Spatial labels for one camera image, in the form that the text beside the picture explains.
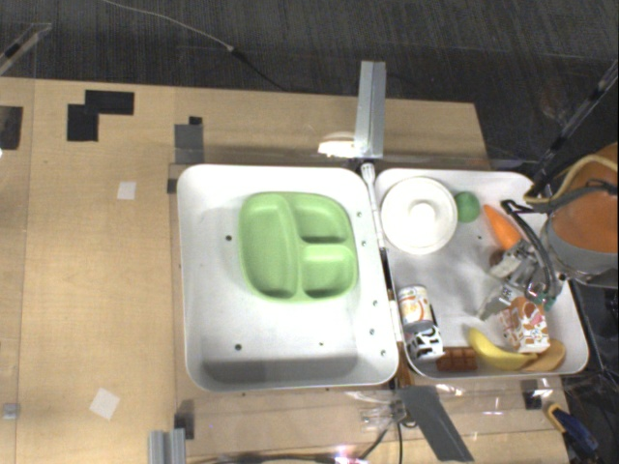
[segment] plastic toy food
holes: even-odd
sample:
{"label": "plastic toy food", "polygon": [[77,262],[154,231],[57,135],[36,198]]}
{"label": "plastic toy food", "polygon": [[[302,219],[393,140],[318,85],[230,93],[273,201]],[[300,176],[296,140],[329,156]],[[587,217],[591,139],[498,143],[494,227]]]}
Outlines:
{"label": "plastic toy food", "polygon": [[550,339],[550,347],[535,361],[527,364],[522,371],[553,371],[565,360],[565,345],[556,338]]}
{"label": "plastic toy food", "polygon": [[460,192],[454,198],[457,206],[457,220],[469,223],[480,215],[482,208],[477,196],[469,191]]}
{"label": "plastic toy food", "polygon": [[517,371],[538,358],[537,354],[520,354],[505,351],[490,342],[477,329],[470,329],[468,331],[468,341],[480,358],[488,364],[505,371]]}
{"label": "plastic toy food", "polygon": [[503,250],[512,248],[517,242],[522,239],[516,227],[505,217],[497,212],[494,208],[484,205],[484,213],[492,227],[492,232],[497,243]]}
{"label": "plastic toy food", "polygon": [[542,353],[549,346],[544,307],[517,297],[499,313],[503,335],[518,352]]}
{"label": "plastic toy food", "polygon": [[445,347],[445,354],[436,360],[439,371],[474,371],[477,355],[470,347]]}

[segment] green ball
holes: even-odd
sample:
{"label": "green ball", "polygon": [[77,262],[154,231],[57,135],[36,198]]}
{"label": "green ball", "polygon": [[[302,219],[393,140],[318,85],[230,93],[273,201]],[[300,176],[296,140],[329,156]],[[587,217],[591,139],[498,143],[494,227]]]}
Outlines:
{"label": "green ball", "polygon": [[456,194],[457,219],[462,223],[469,223],[480,215],[482,207],[477,196],[469,191]]}

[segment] yellow banana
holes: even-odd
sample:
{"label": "yellow banana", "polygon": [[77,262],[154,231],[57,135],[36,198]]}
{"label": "yellow banana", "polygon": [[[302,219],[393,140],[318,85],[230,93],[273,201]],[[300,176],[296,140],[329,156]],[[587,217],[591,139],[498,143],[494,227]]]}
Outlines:
{"label": "yellow banana", "polygon": [[537,354],[520,354],[518,352],[505,351],[490,342],[477,329],[470,329],[468,331],[468,342],[480,358],[488,364],[506,371],[521,369],[525,364],[538,358]]}
{"label": "yellow banana", "polygon": [[565,360],[565,345],[556,338],[550,339],[550,347],[543,351],[540,356],[530,364],[522,368],[522,371],[553,371]]}

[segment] white plate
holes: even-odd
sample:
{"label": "white plate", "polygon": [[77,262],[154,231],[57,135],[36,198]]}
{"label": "white plate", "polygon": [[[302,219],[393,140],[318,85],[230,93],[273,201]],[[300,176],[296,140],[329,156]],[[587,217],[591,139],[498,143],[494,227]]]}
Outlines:
{"label": "white plate", "polygon": [[454,197],[427,177],[406,179],[389,189],[380,216],[387,239],[411,254],[435,252],[456,232]]}

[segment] green plate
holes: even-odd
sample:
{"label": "green plate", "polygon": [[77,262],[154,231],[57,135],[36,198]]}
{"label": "green plate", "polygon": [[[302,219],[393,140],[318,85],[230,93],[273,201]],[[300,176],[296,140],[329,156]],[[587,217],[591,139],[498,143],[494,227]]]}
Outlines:
{"label": "green plate", "polygon": [[239,217],[239,249],[245,280],[263,298],[332,299],[357,283],[350,220],[341,205],[326,196],[250,196]]}

